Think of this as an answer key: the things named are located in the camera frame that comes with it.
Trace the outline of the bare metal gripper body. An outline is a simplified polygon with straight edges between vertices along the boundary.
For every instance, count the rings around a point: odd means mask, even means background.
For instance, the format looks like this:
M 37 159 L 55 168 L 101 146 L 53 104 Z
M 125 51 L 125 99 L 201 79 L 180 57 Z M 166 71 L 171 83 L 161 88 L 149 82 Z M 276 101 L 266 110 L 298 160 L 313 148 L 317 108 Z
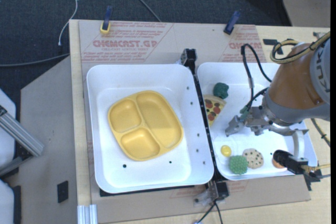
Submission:
M 264 131 L 268 130 L 282 136 L 293 135 L 294 130 L 291 129 L 291 126 L 297 124 L 297 122 L 289 123 L 277 118 L 267 106 L 264 107 L 262 105 L 251 107 L 245 106 L 244 123 L 252 132 L 254 126 L 262 126 Z

